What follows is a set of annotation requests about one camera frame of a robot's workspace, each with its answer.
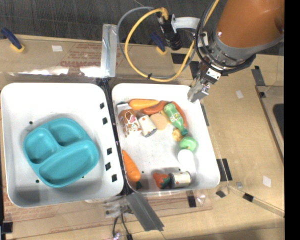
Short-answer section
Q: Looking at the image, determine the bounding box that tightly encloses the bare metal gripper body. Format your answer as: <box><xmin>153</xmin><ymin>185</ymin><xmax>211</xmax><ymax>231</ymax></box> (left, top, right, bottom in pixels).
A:
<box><xmin>196</xmin><ymin>43</ymin><xmax>256</xmax><ymax>85</ymax></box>

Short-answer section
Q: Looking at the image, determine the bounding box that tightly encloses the green bottle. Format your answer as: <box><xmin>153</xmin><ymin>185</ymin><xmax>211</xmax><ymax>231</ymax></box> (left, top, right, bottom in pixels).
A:
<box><xmin>163</xmin><ymin>102</ymin><xmax>189</xmax><ymax>137</ymax></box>

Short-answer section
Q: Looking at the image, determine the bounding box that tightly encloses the small yellow toy food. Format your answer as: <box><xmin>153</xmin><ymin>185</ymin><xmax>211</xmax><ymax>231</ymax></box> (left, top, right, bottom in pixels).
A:
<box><xmin>171</xmin><ymin>128</ymin><xmax>184</xmax><ymax>143</ymax></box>

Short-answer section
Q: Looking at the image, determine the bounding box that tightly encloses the tan biscuit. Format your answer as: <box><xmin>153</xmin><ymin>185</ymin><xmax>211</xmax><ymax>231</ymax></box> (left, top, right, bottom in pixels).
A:
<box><xmin>149</xmin><ymin>113</ymin><xmax>169</xmax><ymax>131</ymax></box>

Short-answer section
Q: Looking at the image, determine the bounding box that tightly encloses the red sausage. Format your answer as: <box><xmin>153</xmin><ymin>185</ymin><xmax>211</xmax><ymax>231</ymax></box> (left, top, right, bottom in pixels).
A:
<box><xmin>142</xmin><ymin>100</ymin><xmax>168</xmax><ymax>116</ymax></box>

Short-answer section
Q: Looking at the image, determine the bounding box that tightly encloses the green apple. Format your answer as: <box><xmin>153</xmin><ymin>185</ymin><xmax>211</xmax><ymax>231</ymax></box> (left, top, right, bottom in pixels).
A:
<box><xmin>178</xmin><ymin>135</ymin><xmax>199</xmax><ymax>152</ymax></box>

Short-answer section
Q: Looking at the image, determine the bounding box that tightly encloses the white plastic tray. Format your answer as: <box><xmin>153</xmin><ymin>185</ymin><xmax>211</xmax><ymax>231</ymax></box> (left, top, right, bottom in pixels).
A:
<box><xmin>0</xmin><ymin>82</ymin><xmax>125</xmax><ymax>208</ymax></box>
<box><xmin>111</xmin><ymin>82</ymin><xmax>221</xmax><ymax>194</ymax></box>

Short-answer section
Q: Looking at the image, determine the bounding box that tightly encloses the white and brown carton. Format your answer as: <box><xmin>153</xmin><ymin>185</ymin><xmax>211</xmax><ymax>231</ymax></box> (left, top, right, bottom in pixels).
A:
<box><xmin>116</xmin><ymin>102</ymin><xmax>142</xmax><ymax>138</ymax></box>

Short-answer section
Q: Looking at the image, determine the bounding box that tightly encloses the silver can with orange print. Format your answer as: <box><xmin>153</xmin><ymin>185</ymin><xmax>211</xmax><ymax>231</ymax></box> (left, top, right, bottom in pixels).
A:
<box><xmin>168</xmin><ymin>170</ymin><xmax>192</xmax><ymax>189</ymax></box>

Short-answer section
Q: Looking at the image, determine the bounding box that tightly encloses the red strawberry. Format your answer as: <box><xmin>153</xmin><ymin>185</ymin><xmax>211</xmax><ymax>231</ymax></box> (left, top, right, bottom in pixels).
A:
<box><xmin>152</xmin><ymin>172</ymin><xmax>172</xmax><ymax>190</ymax></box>

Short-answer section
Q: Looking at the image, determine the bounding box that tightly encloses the orange carrot with green top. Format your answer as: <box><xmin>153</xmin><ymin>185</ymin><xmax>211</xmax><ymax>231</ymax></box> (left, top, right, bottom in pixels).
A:
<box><xmin>121</xmin><ymin>149</ymin><xmax>144</xmax><ymax>191</ymax></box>

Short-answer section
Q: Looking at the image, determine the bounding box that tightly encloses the blue divided plate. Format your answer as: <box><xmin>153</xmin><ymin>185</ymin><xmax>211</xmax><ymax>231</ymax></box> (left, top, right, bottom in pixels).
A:
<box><xmin>22</xmin><ymin>117</ymin><xmax>100</xmax><ymax>189</ymax></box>

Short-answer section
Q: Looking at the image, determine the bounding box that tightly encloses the black cylinder on white bracket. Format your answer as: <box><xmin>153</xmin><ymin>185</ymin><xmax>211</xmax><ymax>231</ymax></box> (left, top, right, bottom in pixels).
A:
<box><xmin>156</xmin><ymin>13</ymin><xmax>201</xmax><ymax>52</ymax></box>

